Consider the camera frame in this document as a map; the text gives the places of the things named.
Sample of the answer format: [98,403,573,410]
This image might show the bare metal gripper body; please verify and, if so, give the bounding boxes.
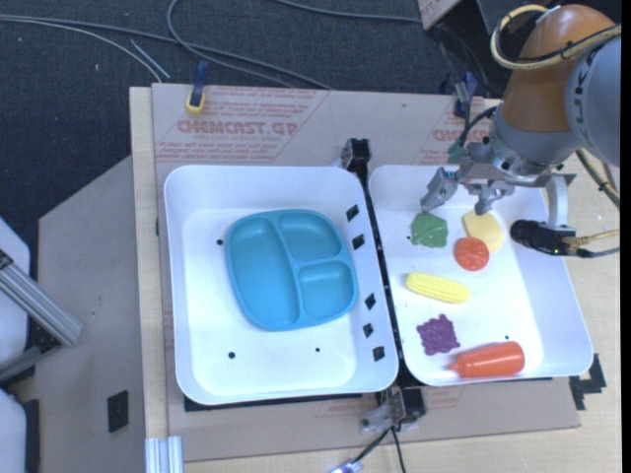
[454,140,577,197]

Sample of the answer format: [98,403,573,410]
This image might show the yellow potato chip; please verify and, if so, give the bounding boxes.
[461,209,506,253]

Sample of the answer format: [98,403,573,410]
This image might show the green lettuce leaf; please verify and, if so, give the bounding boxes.
[409,211,450,250]

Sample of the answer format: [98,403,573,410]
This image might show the orange round slice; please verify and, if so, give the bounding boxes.
[454,236,491,272]

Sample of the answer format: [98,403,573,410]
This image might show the yellow corn cob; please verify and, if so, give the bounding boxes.
[404,271,471,305]

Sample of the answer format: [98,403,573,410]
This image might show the thin black and white rod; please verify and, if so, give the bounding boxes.
[361,168,404,389]

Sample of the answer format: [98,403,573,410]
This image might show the white plastic tray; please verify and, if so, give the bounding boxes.
[367,164,595,388]
[163,164,400,407]

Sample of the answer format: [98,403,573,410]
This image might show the purple grapes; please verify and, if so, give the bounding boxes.
[415,313,461,357]

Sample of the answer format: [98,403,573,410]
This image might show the brown cardboard board, red print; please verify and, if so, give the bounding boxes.
[150,82,584,463]

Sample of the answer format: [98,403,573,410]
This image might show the orange squeeze bottle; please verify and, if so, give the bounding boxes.
[447,340,526,379]

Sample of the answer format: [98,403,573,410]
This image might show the blue divided plate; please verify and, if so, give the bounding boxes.
[224,208,358,333]

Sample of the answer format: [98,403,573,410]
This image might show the black cylinder on white bracket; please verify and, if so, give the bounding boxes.
[509,174,578,257]

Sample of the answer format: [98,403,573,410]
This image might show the black block with thin wires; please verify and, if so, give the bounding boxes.
[341,137,372,173]
[358,386,426,437]

